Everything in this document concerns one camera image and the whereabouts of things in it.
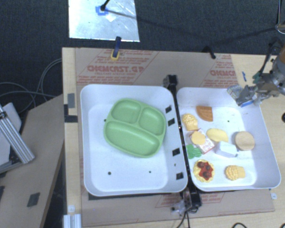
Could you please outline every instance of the black carpet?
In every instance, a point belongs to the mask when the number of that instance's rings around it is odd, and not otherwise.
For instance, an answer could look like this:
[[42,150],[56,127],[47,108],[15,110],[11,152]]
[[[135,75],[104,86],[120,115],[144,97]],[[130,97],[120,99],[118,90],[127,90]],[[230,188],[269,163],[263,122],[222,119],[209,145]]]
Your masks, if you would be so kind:
[[[265,54],[274,30],[278,0],[134,0],[140,43],[123,42],[123,49]],[[285,0],[281,20],[285,20]],[[0,82],[14,82],[36,91],[48,64],[61,58],[62,47],[113,48],[112,41],[70,39],[68,0],[0,0]],[[19,90],[1,85],[0,95]],[[44,92],[62,93],[61,65],[51,69]],[[37,104],[44,101],[37,97]],[[6,95],[17,110],[26,95]]]

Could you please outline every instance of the silver metal plate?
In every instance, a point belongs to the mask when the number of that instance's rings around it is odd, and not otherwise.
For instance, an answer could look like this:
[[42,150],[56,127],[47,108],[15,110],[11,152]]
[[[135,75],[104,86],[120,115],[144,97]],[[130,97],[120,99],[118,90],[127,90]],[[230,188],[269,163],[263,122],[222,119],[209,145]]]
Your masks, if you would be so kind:
[[134,0],[69,0],[70,38],[139,42]]

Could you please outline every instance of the green plate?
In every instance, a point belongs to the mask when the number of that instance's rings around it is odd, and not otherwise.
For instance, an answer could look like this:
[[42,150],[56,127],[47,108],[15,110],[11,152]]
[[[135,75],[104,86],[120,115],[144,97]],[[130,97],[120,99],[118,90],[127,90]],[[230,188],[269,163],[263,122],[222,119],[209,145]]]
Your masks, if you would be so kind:
[[104,138],[113,147],[137,157],[155,155],[166,133],[166,118],[158,109],[132,99],[112,107],[104,125]]

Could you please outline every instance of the beige round disc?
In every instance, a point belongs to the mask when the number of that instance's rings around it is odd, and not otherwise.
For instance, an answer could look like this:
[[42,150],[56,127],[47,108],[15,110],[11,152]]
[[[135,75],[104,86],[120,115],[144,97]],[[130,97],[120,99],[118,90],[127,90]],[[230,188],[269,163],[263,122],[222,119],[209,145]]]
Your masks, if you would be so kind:
[[254,137],[245,131],[238,132],[235,137],[236,146],[240,150],[252,150],[255,147]]

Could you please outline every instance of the white block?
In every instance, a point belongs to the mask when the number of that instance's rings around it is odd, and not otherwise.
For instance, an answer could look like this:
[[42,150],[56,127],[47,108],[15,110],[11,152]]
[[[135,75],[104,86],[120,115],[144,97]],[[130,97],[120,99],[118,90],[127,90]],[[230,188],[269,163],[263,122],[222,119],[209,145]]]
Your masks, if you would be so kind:
[[221,141],[217,144],[215,148],[215,153],[231,158],[231,157],[237,157],[238,150],[235,145]]

